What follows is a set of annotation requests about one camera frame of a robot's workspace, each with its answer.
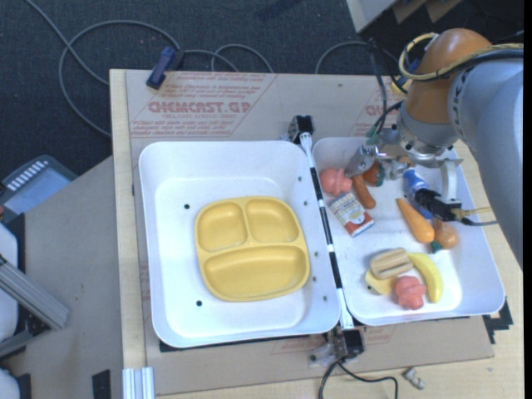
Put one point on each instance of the yellow banana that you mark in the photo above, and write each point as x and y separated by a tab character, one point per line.
432	277

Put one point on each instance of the yellow divided plate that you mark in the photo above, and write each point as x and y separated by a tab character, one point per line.
253	264

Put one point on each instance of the brown toy pear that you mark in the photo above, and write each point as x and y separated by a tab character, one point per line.
446	236

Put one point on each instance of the orange brown sausage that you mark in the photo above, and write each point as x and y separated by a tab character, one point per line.
365	195

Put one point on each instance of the white plastic tray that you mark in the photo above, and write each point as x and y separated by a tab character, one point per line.
386	231
174	239

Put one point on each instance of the thin black and white rod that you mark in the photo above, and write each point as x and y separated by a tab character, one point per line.
328	231

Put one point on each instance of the yellow cheese wedge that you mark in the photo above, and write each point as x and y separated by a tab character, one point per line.
379	285

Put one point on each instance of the white and red carton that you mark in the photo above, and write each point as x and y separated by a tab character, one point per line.
351	214

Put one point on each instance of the blue bottle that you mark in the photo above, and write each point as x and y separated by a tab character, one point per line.
412	183

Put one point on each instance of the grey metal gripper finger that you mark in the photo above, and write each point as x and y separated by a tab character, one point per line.
395	172
360	162

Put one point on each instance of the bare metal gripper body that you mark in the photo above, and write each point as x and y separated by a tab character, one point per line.
422	154

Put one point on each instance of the red toy tomato green stem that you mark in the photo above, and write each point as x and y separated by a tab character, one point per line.
372	177

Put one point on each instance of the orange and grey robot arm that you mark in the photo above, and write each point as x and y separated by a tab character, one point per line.
486	110

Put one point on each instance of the brown cardboard board red print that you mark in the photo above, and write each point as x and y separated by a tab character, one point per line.
249	106

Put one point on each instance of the orange carrot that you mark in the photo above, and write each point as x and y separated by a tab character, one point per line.
417	223

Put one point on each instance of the tan toy bread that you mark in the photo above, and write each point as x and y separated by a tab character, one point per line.
390	263

